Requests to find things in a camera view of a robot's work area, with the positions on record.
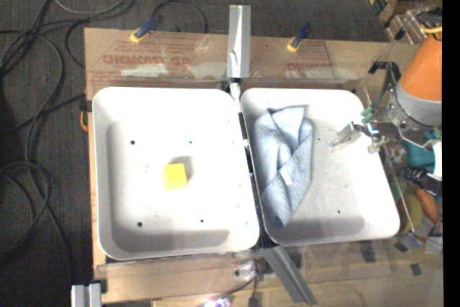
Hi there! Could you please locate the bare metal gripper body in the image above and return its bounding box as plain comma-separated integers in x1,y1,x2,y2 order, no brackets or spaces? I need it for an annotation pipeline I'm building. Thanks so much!
362,102,433,150

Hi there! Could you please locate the teal packet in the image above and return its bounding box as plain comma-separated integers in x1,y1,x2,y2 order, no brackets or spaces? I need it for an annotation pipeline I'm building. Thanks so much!
401,128,442,174

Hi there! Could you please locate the white plastic tray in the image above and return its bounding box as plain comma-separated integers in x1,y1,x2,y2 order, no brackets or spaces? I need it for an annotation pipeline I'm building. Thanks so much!
239,87,401,248
91,86,261,261

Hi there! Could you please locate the light blue cloth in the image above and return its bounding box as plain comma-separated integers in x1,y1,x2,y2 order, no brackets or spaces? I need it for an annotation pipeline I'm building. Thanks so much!
251,104,315,229

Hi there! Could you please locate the green pear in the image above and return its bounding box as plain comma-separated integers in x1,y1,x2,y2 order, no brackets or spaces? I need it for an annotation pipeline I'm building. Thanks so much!
402,192,424,229

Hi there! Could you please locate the orange carrot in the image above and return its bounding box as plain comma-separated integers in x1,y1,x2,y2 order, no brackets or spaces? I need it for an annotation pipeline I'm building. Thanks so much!
414,186,441,224

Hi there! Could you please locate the brown cardboard board red print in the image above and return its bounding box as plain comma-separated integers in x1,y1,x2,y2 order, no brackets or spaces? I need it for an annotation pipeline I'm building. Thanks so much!
83,27,443,303

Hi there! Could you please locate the yellow cube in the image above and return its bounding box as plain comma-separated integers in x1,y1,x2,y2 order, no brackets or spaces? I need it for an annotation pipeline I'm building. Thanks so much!
161,162,189,191

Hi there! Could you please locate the black cylinder on white bracket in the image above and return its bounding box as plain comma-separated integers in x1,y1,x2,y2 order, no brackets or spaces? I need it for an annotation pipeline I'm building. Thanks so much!
403,139,443,198

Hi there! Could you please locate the black block with thin wires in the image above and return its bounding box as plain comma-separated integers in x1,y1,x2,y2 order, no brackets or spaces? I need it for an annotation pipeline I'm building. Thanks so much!
252,256,271,275

